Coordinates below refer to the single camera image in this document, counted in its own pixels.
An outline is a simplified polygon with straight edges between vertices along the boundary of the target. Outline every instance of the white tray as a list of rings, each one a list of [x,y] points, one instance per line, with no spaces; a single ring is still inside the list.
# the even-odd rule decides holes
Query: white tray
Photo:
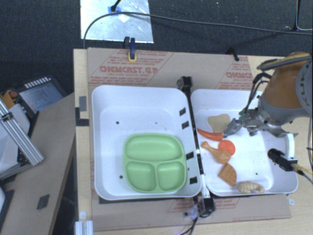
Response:
[[[188,101],[177,89],[104,85],[92,93],[95,189],[104,199],[191,197],[201,188]],[[182,129],[182,124],[189,123]],[[180,140],[186,160],[185,185],[170,193],[141,193],[126,182],[123,144],[132,134],[165,133]]]
[[[245,107],[249,96],[248,91],[226,90],[196,90],[191,95],[196,127],[212,131],[208,117],[228,114],[230,119],[238,118],[238,113]],[[250,108],[257,107],[257,99],[253,100]],[[217,141],[210,141],[198,135],[199,145],[207,141],[217,148]],[[295,172],[285,172],[274,165],[267,156],[271,148],[285,152],[286,144],[282,138],[276,138],[268,132],[258,132],[251,137],[247,129],[242,128],[238,133],[227,137],[236,146],[236,152],[231,157],[231,164],[237,172],[237,183],[252,181],[265,188],[263,194],[290,193],[297,189],[298,179]],[[222,164],[216,162],[213,155],[201,149],[202,165],[205,172],[205,182],[209,190],[218,196],[245,195],[238,191],[237,185],[231,187],[218,177]]]

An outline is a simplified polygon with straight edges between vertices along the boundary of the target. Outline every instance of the green divided plate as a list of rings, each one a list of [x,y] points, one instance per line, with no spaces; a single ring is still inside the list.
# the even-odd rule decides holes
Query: green divided plate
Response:
[[[131,135],[124,143],[123,163],[127,183],[139,192],[177,191],[186,182],[185,153],[171,135]]]

